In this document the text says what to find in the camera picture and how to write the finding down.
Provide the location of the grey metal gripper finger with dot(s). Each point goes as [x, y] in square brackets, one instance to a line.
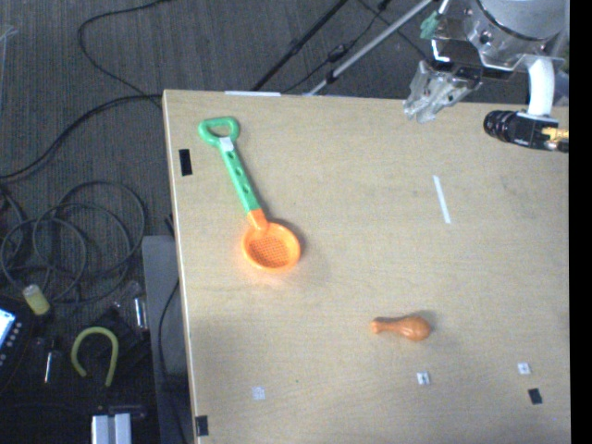
[420, 88]
[446, 95]

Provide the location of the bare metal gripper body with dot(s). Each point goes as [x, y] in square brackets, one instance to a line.
[462, 49]

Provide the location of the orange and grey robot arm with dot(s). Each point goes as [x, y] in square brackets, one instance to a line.
[522, 3]

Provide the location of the green and orange toy sieve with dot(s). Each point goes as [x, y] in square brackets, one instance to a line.
[273, 248]

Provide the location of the orange toy chicken drumstick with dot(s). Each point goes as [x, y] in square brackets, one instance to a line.
[409, 327]

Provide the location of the black cylinder on white bracket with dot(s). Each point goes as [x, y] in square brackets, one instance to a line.
[520, 127]

